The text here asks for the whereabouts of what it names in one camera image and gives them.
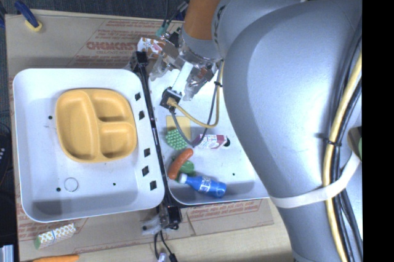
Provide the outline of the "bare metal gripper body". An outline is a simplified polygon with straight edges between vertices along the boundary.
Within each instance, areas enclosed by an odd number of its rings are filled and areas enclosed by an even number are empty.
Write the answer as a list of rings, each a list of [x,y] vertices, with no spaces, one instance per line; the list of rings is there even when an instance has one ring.
[[[186,43],[181,33],[166,33],[163,58],[169,70],[182,70],[190,66],[185,79],[186,86],[203,86],[209,82],[219,69],[219,59],[210,59],[196,54]]]

